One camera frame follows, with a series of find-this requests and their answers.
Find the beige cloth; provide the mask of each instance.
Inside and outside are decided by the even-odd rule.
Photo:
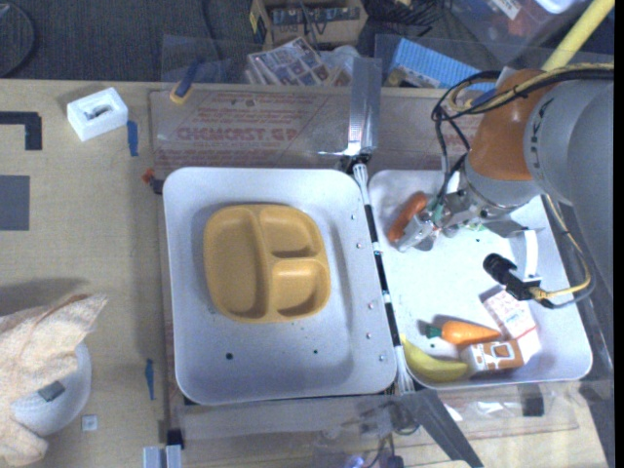
[[[38,461],[48,448],[16,421],[11,403],[77,370],[76,346],[106,301],[103,294],[81,294],[0,318],[0,458],[9,464]]]

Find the table surface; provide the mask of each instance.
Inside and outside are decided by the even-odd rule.
[[[108,87],[117,89],[138,124],[136,157],[125,128],[81,142],[66,119],[68,102]],[[41,151],[24,151],[23,127],[0,126],[0,174],[30,176],[29,230],[0,231],[0,315],[74,293],[109,297],[85,340],[93,383],[82,414],[97,416],[97,430],[81,431],[77,417],[48,439],[46,457],[33,466],[138,466],[144,447],[164,445],[169,397],[158,224],[162,197],[141,179],[153,165],[148,94],[161,88],[0,81],[2,110],[37,111],[43,118]],[[154,363],[154,400],[145,383],[147,359]],[[513,435],[497,435],[458,424],[486,466],[606,466],[592,416],[579,397],[572,393],[565,401],[559,427],[545,418],[512,429]],[[397,450],[406,466],[466,466],[449,461],[422,429],[413,439],[399,439]],[[189,459],[184,466],[303,467],[309,459],[289,452],[282,458]]]

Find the toy banana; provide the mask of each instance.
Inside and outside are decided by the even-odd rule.
[[[432,381],[454,381],[468,371],[468,365],[460,361],[443,361],[423,352],[401,334],[401,343],[406,354],[408,368]]]

